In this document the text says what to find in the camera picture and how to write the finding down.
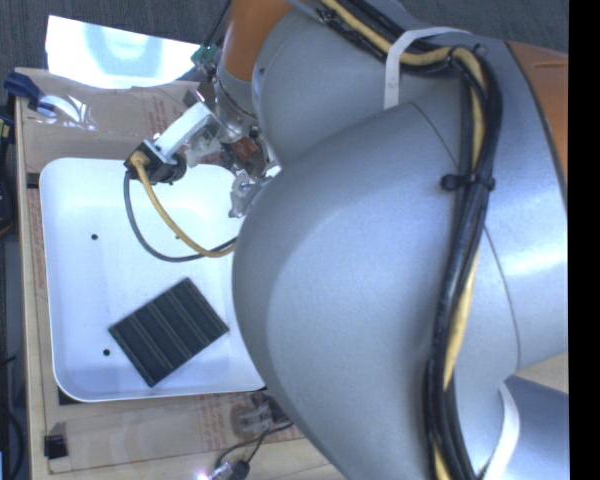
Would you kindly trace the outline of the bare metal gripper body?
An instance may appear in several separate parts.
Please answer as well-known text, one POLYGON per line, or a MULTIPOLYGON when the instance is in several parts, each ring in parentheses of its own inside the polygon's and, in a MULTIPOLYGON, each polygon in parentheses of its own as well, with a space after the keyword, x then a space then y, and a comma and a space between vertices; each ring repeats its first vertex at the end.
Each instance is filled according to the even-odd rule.
POLYGON ((248 175, 264 175, 270 167, 269 155, 255 114, 241 105, 221 80, 215 82, 214 90, 220 142, 232 156, 233 165, 248 175))

